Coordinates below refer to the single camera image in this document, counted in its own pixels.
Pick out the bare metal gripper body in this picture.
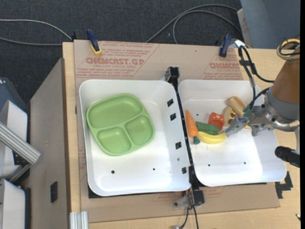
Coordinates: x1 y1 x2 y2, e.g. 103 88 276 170
246 103 278 131

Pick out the yellow pizza slice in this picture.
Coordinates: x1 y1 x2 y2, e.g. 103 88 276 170
223 106 239 125

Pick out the red cube with stars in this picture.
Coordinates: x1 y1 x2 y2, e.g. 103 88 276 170
207 112 225 130

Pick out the beige bread roll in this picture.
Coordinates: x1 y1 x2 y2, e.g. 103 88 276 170
226 96 247 118

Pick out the yellow banana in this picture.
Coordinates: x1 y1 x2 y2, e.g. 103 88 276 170
197 130 227 145

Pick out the white plastic tray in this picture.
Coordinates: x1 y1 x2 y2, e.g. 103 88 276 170
78 79 193 197
177 79 287 187

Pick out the orange carrot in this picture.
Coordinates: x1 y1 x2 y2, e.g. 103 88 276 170
184 109 201 145

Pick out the thin black rod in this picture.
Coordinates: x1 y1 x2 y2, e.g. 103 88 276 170
172 78 200 191

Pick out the brown cardboard board red print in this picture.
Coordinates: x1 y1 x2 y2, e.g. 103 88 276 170
73 40 282 223

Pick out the green divided plate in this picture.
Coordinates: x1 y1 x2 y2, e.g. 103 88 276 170
85 93 156 157

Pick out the black cylinder on white bracket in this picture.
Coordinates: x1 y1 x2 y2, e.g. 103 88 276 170
271 120 301 168

